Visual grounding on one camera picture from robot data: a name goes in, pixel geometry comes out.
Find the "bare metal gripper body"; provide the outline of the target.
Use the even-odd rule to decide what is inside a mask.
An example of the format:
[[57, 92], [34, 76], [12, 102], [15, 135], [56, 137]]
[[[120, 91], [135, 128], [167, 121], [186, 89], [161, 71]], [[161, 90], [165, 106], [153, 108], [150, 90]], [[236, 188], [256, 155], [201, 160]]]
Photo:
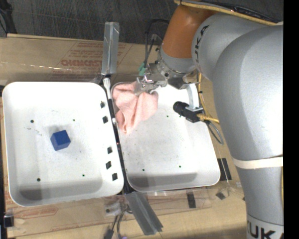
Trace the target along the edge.
[[150, 93], [158, 87], [170, 85], [178, 90], [184, 88], [184, 74], [168, 68], [163, 62], [149, 63], [141, 65], [139, 69], [138, 83], [148, 84]]

